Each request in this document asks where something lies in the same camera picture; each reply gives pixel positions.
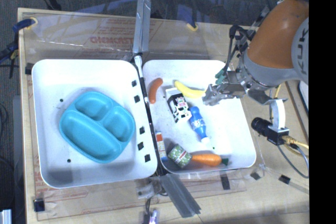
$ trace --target yellow banana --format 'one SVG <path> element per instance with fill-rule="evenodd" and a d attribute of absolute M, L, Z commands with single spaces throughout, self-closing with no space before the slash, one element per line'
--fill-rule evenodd
<path fill-rule="evenodd" d="M 176 80 L 174 82 L 175 87 L 185 96 L 189 98 L 200 98 L 204 94 L 205 90 L 193 90 Z"/>

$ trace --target blue bottle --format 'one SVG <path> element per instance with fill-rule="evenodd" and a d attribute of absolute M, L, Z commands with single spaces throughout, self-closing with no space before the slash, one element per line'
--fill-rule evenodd
<path fill-rule="evenodd" d="M 189 110 L 192 115 L 189 120 L 193 130 L 199 135 L 201 142 L 207 144 L 209 142 L 209 137 L 206 135 L 206 125 L 203 117 L 199 113 L 199 108 L 197 106 L 192 106 Z"/>

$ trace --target toy sausage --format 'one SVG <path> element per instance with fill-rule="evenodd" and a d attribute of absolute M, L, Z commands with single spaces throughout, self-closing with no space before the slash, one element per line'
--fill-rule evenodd
<path fill-rule="evenodd" d="M 156 92 L 158 88 L 162 85 L 163 80 L 161 78 L 157 78 L 152 82 L 152 85 L 149 89 L 149 102 L 154 104 L 156 102 Z"/>

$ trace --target white container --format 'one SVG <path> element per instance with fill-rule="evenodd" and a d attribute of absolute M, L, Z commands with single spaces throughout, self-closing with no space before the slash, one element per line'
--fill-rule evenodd
<path fill-rule="evenodd" d="M 40 171 L 54 188 L 140 179 L 155 173 L 156 159 L 135 67 L 122 60 L 41 60 L 33 66 L 33 93 Z M 98 91 L 128 110 L 136 133 L 121 155 L 94 162 L 68 144 L 59 131 L 67 107 L 81 94 Z"/>
<path fill-rule="evenodd" d="M 163 80 L 156 92 L 156 102 L 150 104 L 150 110 L 155 130 L 162 133 L 166 152 L 175 144 L 180 144 L 191 154 L 215 153 L 229 159 L 228 165 L 211 167 L 190 162 L 184 169 L 180 169 L 171 160 L 162 161 L 169 172 L 241 169 L 254 164 L 256 151 L 240 99 L 221 100 L 219 104 L 210 106 L 204 105 L 202 98 L 185 97 L 189 107 L 197 106 L 200 109 L 210 139 L 208 144 L 201 142 L 190 122 L 175 123 L 166 101 L 166 89 L 173 88 L 175 80 L 190 88 L 205 90 L 209 84 L 215 84 L 215 75 L 224 65 L 217 60 L 151 60 L 145 63 L 143 75 L 147 92 L 155 79 Z"/>

